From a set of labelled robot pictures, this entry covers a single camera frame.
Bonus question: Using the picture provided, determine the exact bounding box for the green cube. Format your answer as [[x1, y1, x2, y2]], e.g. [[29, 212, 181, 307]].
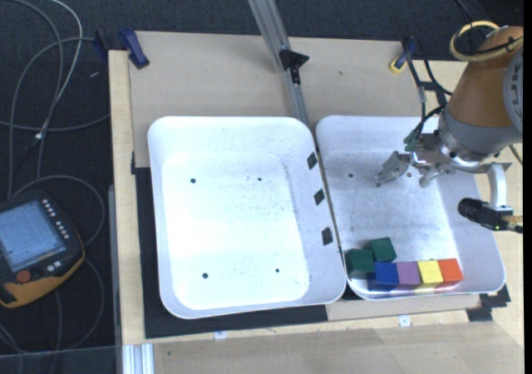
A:
[[362, 237, 397, 263], [345, 248, 377, 278]]

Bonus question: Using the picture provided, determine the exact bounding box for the blue cube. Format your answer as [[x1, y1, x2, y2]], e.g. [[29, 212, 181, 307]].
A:
[[366, 260, 401, 293]]

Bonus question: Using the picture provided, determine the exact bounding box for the yellow cube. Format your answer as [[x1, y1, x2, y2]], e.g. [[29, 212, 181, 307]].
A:
[[416, 258, 444, 288]]

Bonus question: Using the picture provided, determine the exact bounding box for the orange cube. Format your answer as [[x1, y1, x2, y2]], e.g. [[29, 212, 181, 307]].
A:
[[437, 258, 465, 284]]

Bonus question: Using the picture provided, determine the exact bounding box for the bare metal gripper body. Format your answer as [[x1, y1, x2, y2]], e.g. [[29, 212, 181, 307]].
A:
[[409, 132, 495, 176]]

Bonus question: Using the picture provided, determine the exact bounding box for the purple cube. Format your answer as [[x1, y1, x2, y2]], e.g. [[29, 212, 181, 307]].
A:
[[396, 260, 422, 288]]

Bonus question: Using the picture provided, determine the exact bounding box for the black cylinder on white bracket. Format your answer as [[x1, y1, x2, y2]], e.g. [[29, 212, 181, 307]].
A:
[[457, 161, 517, 233]]

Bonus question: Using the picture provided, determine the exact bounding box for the brown cardboard board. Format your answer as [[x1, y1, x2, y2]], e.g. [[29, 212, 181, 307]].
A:
[[127, 30, 484, 322]]

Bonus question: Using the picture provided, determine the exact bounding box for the white plastic tray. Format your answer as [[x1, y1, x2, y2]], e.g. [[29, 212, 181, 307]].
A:
[[146, 115, 347, 320], [314, 115, 508, 303]]

